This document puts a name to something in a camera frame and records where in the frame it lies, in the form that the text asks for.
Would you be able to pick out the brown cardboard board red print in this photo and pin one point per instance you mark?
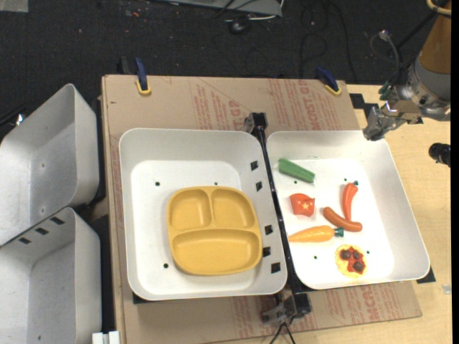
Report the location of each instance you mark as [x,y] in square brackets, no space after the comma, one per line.
[201,102]

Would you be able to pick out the red piece with yellow star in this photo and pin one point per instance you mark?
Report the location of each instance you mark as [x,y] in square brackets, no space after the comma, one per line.
[302,204]

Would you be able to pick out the orange-brown sausage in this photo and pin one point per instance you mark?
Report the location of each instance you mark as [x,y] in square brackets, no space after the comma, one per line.
[340,220]

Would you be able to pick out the green celery stick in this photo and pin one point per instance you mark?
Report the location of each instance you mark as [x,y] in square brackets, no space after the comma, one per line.
[295,170]

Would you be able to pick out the thin black rod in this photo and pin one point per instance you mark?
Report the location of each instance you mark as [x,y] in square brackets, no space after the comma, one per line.
[278,206]

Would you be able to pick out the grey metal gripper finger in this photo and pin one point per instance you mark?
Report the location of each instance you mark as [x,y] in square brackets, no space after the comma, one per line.
[388,122]
[373,125]

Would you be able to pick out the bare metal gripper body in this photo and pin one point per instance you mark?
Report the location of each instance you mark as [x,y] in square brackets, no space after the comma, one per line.
[405,110]

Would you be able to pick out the orange chili pepper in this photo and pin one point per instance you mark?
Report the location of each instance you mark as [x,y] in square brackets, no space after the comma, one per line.
[348,199]

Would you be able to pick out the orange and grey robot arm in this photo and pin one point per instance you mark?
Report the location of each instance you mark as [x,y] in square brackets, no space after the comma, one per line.
[435,48]

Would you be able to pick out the orange carrot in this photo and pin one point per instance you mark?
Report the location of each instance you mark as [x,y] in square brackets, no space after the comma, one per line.
[312,234]

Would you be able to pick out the yellow divided plate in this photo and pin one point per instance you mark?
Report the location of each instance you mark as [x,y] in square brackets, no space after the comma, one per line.
[215,242]

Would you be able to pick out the yellow pizza with dark toppings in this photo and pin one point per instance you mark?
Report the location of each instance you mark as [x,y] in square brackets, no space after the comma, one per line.
[350,262]

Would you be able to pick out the white plastic tray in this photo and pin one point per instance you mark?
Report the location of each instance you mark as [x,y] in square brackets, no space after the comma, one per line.
[39,163]
[46,285]
[387,210]
[150,228]

